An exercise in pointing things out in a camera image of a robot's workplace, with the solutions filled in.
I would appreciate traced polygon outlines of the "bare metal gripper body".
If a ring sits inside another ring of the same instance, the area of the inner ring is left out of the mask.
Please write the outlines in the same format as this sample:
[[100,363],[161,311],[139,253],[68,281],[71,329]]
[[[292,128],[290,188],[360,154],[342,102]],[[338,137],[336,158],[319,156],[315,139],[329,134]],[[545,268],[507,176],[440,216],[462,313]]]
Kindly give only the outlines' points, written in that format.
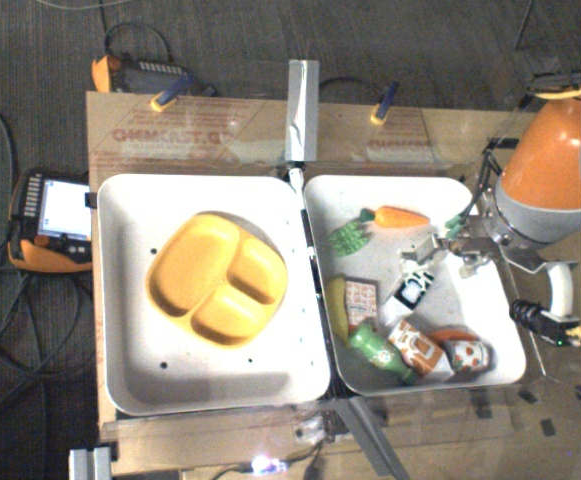
[[437,241],[457,256],[493,257],[523,245],[523,237],[500,212],[493,192],[474,196],[446,222]]

